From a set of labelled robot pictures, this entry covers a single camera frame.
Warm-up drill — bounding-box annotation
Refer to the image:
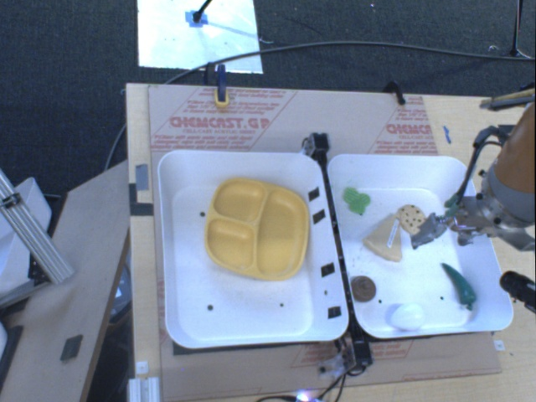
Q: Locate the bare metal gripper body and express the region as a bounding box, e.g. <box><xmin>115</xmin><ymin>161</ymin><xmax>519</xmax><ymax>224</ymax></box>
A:
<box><xmin>449</xmin><ymin>195</ymin><xmax>536</xmax><ymax>251</ymax></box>

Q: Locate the tan chocolate chip biscuit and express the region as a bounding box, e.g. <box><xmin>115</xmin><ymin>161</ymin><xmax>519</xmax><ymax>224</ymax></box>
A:
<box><xmin>395</xmin><ymin>204</ymin><xmax>426</xmax><ymax>234</ymax></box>

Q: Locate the tan pizza slice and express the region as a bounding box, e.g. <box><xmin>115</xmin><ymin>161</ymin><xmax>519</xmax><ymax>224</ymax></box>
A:
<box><xmin>362</xmin><ymin>213</ymin><xmax>404</xmax><ymax>264</ymax></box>

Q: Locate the green chili pepper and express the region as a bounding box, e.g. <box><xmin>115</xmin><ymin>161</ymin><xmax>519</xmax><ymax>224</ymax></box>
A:
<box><xmin>441</xmin><ymin>262</ymin><xmax>478</xmax><ymax>312</ymax></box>

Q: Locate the white plastic tray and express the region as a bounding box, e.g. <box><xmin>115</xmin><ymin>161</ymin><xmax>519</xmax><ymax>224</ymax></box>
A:
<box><xmin>157</xmin><ymin>148</ymin><xmax>351</xmax><ymax>349</ymax></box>
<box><xmin>326</xmin><ymin>152</ymin><xmax>515</xmax><ymax>340</ymax></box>

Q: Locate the green broccoli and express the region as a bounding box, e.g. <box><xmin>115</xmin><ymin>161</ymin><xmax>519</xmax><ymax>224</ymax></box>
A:
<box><xmin>343</xmin><ymin>186</ymin><xmax>372</xmax><ymax>217</ymax></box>

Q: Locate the brown round doughnut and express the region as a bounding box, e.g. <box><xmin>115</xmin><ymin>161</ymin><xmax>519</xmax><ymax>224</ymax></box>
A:
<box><xmin>350</xmin><ymin>275</ymin><xmax>378</xmax><ymax>303</ymax></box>

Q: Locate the white egg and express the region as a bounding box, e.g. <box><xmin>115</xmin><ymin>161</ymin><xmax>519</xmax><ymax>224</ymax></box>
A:
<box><xmin>389</xmin><ymin>302</ymin><xmax>426</xmax><ymax>332</ymax></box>

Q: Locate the thin black and white rod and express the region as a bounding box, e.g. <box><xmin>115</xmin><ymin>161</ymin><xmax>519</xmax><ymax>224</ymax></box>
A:
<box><xmin>312</xmin><ymin>151</ymin><xmax>370</xmax><ymax>351</ymax></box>

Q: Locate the yellow divided plate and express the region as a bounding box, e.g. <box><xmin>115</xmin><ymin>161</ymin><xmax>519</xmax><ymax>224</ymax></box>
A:
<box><xmin>204</xmin><ymin>177</ymin><xmax>312</xmax><ymax>282</ymax></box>

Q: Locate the brown cardboard board, red print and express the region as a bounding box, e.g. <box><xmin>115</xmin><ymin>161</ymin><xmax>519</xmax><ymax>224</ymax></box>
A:
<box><xmin>147</xmin><ymin>83</ymin><xmax>503</xmax><ymax>383</ymax></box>

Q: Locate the black cylinder on white bracket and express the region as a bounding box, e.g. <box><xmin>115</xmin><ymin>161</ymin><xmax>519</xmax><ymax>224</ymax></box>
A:
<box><xmin>499</xmin><ymin>270</ymin><xmax>536</xmax><ymax>314</ymax></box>

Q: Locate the black block with thin wires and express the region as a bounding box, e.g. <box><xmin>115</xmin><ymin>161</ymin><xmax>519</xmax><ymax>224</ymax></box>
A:
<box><xmin>342</xmin><ymin>336</ymin><xmax>374</xmax><ymax>370</ymax></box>
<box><xmin>302</xmin><ymin>131</ymin><xmax>332</xmax><ymax>159</ymax></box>

